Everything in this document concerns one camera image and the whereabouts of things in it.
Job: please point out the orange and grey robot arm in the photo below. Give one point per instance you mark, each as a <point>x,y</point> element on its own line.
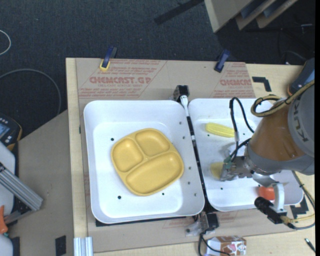
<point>280,140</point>

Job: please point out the thin black and white rod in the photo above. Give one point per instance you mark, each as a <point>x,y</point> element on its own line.
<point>197,155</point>

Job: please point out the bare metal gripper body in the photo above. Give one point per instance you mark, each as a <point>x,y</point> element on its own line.
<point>238,167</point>

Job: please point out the brown cardboard board red print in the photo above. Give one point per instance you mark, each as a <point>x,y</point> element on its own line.
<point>155,77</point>

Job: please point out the yellow toy food piece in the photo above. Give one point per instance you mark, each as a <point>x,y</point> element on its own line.
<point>215,170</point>

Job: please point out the brown and white carton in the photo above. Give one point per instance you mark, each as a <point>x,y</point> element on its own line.
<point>227,246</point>

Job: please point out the black cylinder on white bracket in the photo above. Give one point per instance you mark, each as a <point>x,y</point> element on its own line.
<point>271,208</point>

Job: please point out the yellow corn cob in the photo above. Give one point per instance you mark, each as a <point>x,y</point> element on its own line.
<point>220,130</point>

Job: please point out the orange carrot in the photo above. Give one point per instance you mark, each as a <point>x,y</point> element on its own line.
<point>265,192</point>

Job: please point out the white plastic tray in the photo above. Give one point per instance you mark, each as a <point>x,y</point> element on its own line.
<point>220,197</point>
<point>105,200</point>

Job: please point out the yellow divided plate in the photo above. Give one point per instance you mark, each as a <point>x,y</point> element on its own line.
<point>147,162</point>

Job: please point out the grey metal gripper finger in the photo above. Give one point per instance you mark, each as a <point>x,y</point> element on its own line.
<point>223,175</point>

